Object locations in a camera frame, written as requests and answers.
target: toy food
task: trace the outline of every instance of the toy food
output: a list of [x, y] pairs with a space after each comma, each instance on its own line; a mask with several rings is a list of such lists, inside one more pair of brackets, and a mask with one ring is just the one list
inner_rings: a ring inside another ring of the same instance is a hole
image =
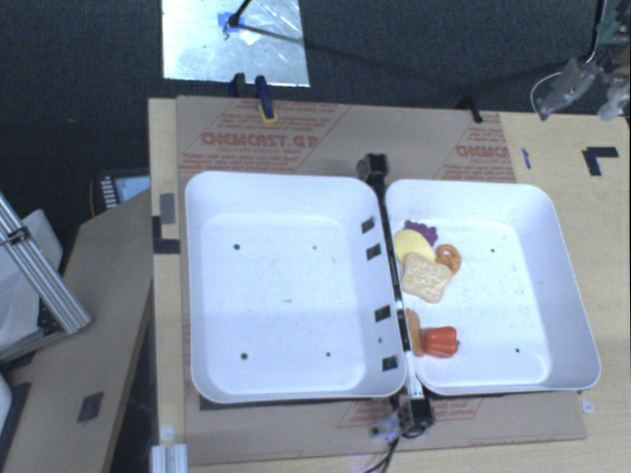
[[414, 221], [405, 221], [403, 227], [406, 230], [414, 230], [415, 232], [420, 233], [424, 239], [426, 239], [430, 245], [434, 246], [436, 240], [438, 239], [438, 234], [436, 233], [436, 228], [429, 227], [424, 225], [423, 223], [415, 223]]
[[423, 338], [423, 348], [430, 356], [450, 358], [457, 352], [456, 329], [451, 326], [428, 329]]
[[451, 279], [452, 270], [447, 266], [412, 252], [405, 258], [401, 289], [435, 304], [443, 297], [443, 290]]
[[454, 275], [460, 268], [461, 261], [460, 253], [453, 245], [444, 243], [436, 247], [436, 262], [447, 266]]
[[421, 335], [421, 319], [418, 313], [410, 308], [405, 309], [405, 317], [407, 318], [407, 332], [412, 343], [412, 352], [414, 356], [422, 356], [425, 352], [423, 351], [423, 337]]
[[429, 241], [414, 230], [401, 230], [394, 235], [394, 253], [396, 258], [402, 263], [408, 254], [414, 252], [420, 254], [428, 261], [434, 261], [436, 255]]

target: wooden table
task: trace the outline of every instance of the wooden table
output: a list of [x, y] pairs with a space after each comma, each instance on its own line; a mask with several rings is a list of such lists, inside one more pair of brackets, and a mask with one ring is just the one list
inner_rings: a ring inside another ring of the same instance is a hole
[[[154, 216], [161, 191], [177, 191], [175, 101], [150, 102]], [[388, 109], [390, 119], [405, 109]], [[450, 111], [444, 111], [446, 120]], [[583, 395], [594, 405], [585, 415], [589, 437], [550, 443], [479, 446], [396, 453], [391, 472], [459, 471], [626, 471], [631, 464], [631, 376], [629, 317], [629, 129], [625, 120], [501, 113], [518, 182], [543, 189], [552, 198], [602, 363], [597, 385]], [[599, 159], [600, 176], [588, 172], [582, 151], [615, 147], [616, 159]], [[529, 167], [523, 150], [527, 151]], [[162, 236], [178, 237], [177, 222]], [[179, 268], [172, 258], [155, 259], [159, 423], [173, 426], [164, 443], [184, 442], [181, 395]], [[299, 460], [194, 466], [193, 473], [361, 471], [379, 456], [354, 455]]]

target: metal sheet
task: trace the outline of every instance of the metal sheet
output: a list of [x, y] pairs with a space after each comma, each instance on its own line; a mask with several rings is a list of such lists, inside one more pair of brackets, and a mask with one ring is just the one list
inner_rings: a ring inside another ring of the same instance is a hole
[[308, 87], [298, 0], [252, 0], [245, 29], [226, 39], [221, 17], [243, 1], [162, 0], [165, 78], [229, 82], [244, 72], [248, 83], [264, 75], [276, 86]]

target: red pepper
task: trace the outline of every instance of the red pepper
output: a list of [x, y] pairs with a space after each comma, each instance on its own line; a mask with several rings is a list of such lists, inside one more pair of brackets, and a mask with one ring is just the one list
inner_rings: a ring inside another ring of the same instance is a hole
[[457, 352], [456, 329], [451, 326], [437, 327], [425, 331], [423, 339], [425, 354], [437, 358], [450, 358]]

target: dark floor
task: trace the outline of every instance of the dark floor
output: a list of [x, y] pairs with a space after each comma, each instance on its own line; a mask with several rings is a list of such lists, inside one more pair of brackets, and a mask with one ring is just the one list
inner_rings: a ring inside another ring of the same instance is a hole
[[[276, 98], [454, 107], [468, 94], [514, 111], [590, 52], [597, 2], [299, 1], [312, 86]], [[163, 79], [161, 12], [161, 0], [0, 0], [0, 191], [20, 215], [43, 208], [66, 237], [89, 218], [99, 172], [148, 165], [148, 98], [225, 95]], [[568, 111], [595, 113], [603, 93]]]

